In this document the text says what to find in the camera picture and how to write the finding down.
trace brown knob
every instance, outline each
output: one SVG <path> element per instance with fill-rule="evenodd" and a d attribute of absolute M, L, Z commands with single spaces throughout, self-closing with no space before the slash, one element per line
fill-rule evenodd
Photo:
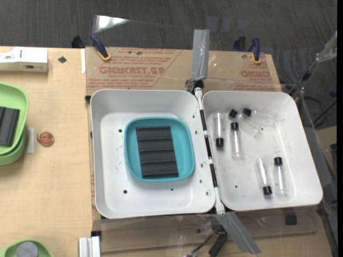
<path fill-rule="evenodd" d="M 42 132 L 37 139 L 39 143 L 46 147 L 51 146 L 54 143 L 54 136 L 47 131 Z"/>

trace black lid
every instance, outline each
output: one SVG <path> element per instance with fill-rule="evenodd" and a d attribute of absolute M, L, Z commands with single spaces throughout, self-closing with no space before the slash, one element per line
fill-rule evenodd
<path fill-rule="evenodd" d="M 250 117 L 250 116 L 251 116 L 251 109 L 243 109 L 243 113 L 244 113 L 246 116 Z"/>
<path fill-rule="evenodd" d="M 223 138 L 216 138 L 215 145 L 219 148 L 224 146 L 224 139 Z"/>
<path fill-rule="evenodd" d="M 232 109 L 229 113 L 229 117 L 231 117 L 233 119 L 235 119 L 237 115 L 238 115 L 238 111 L 236 111 L 234 109 Z"/>
<path fill-rule="evenodd" d="M 264 186 L 263 187 L 263 193 L 264 193 L 264 195 L 271 195 L 271 194 L 273 194 L 272 188 L 270 186 Z"/>
<path fill-rule="evenodd" d="M 239 124 L 237 122 L 232 122 L 231 123 L 231 129 L 232 130 L 239 130 Z"/>
<path fill-rule="evenodd" d="M 281 157 L 275 157 L 274 158 L 274 165 L 282 165 L 282 158 Z"/>

